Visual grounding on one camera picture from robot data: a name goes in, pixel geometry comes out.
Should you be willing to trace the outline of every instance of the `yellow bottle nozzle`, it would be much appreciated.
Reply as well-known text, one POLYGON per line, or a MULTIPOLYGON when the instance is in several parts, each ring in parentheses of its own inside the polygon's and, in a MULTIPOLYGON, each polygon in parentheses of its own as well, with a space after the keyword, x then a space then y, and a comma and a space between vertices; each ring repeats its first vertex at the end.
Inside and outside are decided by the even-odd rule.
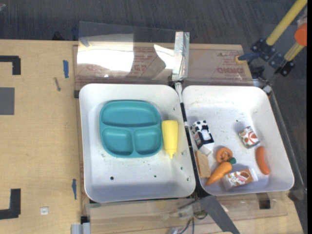
POLYGON ((165 151, 172 159, 177 152, 178 123, 176 120, 164 120, 161 128, 165 151))

